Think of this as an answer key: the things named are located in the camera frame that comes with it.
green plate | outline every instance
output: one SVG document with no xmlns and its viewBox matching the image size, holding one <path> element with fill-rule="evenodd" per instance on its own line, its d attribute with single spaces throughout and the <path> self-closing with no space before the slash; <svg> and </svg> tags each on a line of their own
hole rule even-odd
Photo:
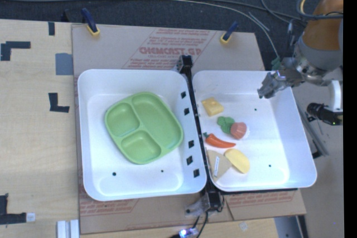
<svg viewBox="0 0 357 238">
<path fill-rule="evenodd" d="M 105 114 L 105 126 L 120 151 L 135 164 L 161 158 L 184 138 L 170 108 L 149 92 L 136 93 L 112 105 Z"/>
</svg>

cardboard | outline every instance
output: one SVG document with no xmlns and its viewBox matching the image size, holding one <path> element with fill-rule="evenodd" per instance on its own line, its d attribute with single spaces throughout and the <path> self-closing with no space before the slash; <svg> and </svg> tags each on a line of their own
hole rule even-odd
<svg viewBox="0 0 357 238">
<path fill-rule="evenodd" d="M 86 25 L 72 26 L 81 233 L 191 226 L 197 217 L 185 213 L 185 208 L 200 198 L 199 193 L 109 202 L 95 201 L 86 194 L 80 153 L 78 76 L 88 69 L 176 69 L 180 55 L 192 56 L 193 74 L 200 70 L 264 70 L 255 35 L 234 32 L 229 43 L 222 44 L 219 38 L 224 31 L 107 25 L 99 25 L 99 29 L 100 34 L 93 36 Z M 242 193 L 225 195 L 223 210 L 212 213 L 209 223 L 305 212 L 299 190 Z"/>
</svg>

blue clamp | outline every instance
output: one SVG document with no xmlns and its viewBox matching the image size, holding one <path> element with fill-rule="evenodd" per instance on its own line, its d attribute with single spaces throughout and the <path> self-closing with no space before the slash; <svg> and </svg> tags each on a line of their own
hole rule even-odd
<svg viewBox="0 0 357 238">
<path fill-rule="evenodd" d="M 100 33 L 100 30 L 97 28 L 93 17 L 91 16 L 90 12 L 88 11 L 87 8 L 82 8 L 80 13 L 82 14 L 83 18 L 85 19 L 85 22 L 88 24 L 87 29 L 88 31 L 93 35 L 96 36 Z"/>
<path fill-rule="evenodd" d="M 238 22 L 234 21 L 233 24 L 227 30 L 227 32 L 225 32 L 221 36 L 221 38 L 220 38 L 221 43 L 224 43 L 224 44 L 228 43 L 228 41 L 230 40 L 231 34 L 237 29 L 237 27 L 238 27 Z"/>
</svg>

red toy chili pepper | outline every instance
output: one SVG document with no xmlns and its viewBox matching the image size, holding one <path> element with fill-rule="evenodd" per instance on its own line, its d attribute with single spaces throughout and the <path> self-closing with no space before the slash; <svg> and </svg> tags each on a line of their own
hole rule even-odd
<svg viewBox="0 0 357 238">
<path fill-rule="evenodd" d="M 204 136 L 206 137 L 205 142 L 207 144 L 217 148 L 231 148 L 235 146 L 235 143 L 223 141 L 217 138 L 213 133 L 209 135 L 207 135 L 207 133 L 204 133 Z"/>
</svg>

white tray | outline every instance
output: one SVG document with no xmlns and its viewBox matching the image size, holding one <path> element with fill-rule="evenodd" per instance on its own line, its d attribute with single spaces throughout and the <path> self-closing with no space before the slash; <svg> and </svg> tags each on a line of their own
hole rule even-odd
<svg viewBox="0 0 357 238">
<path fill-rule="evenodd" d="M 227 192 L 278 190 L 309 187 L 317 173 L 301 118 L 291 88 L 279 91 L 270 99 L 258 96 L 257 89 L 266 71 L 200 71 L 192 82 L 202 133 L 214 133 L 223 140 L 237 143 L 235 148 L 250 161 L 246 174 L 230 167 L 216 182 Z M 214 97 L 224 107 L 209 117 L 201 103 Z M 249 135 L 236 140 L 217 124 L 219 116 L 245 122 Z M 221 154 L 225 149 L 205 144 L 206 149 Z"/>
<path fill-rule="evenodd" d="M 149 164 L 120 152 L 104 123 L 106 110 L 135 93 L 158 95 L 175 114 L 183 142 Z M 175 71 L 86 70 L 78 78 L 84 188 L 99 201 L 180 195 L 201 191 L 207 181 L 185 78 Z"/>
</svg>

